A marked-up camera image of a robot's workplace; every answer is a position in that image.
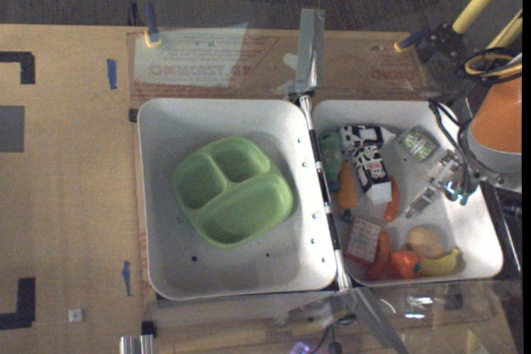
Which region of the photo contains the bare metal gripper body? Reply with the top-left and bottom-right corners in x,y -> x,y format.
446,168 -> 523,206

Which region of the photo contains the orange sausage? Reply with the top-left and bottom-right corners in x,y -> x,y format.
382,176 -> 402,223

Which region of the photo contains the beige bread roll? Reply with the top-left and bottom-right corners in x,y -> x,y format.
405,225 -> 446,260

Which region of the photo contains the black and white cow carton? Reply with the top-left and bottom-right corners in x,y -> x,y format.
352,144 -> 393,206
339,124 -> 396,154

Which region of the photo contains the white plastic tray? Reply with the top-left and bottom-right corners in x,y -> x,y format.
310,99 -> 505,288
136,97 -> 338,301

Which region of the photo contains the red bell pepper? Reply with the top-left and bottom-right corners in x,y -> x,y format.
389,250 -> 423,280

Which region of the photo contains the yellow banana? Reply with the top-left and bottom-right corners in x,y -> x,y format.
418,247 -> 461,278

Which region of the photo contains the white packet red print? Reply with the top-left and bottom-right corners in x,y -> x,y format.
343,218 -> 382,264

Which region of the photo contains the orange carrot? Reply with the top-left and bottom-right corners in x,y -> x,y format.
335,161 -> 358,223

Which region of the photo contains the green bottle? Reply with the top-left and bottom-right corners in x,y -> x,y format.
318,130 -> 343,192

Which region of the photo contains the green divided plate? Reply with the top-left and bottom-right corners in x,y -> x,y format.
172,136 -> 295,249

